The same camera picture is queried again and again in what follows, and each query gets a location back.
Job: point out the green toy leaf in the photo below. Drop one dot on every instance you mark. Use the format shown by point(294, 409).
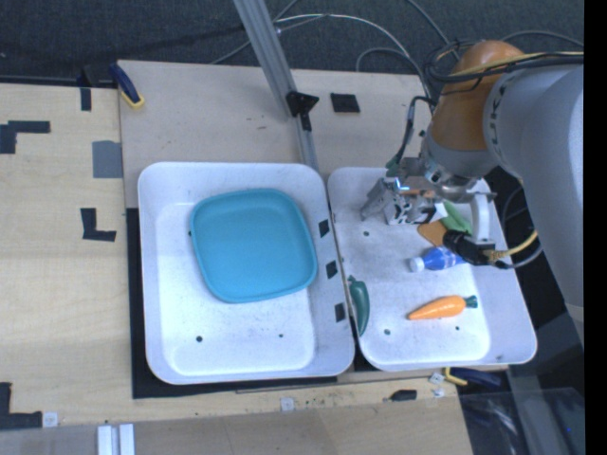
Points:
point(459, 218)

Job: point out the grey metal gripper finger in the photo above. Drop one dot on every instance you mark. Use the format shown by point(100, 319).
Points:
point(375, 197)
point(394, 211)

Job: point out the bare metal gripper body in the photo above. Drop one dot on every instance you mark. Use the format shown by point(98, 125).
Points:
point(419, 180)

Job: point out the black cylinder on white bracket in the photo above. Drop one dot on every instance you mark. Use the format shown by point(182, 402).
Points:
point(467, 247)

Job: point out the white plastic tray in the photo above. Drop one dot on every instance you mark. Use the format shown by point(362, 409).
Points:
point(237, 334)
point(393, 344)

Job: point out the orange flat toy piece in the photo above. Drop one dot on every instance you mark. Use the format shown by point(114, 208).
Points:
point(432, 232)

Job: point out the orange carrot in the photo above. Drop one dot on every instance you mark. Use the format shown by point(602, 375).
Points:
point(438, 307)

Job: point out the blue and white bottle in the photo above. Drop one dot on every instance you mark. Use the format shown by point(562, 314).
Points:
point(438, 259)

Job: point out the pale wood board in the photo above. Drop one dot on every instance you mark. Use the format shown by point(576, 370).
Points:
point(213, 121)

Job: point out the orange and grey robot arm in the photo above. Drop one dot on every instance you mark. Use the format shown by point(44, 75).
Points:
point(531, 126)

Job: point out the blue plate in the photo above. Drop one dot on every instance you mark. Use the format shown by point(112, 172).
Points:
point(253, 244)

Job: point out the green chili pepper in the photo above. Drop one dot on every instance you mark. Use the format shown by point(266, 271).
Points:
point(361, 301)

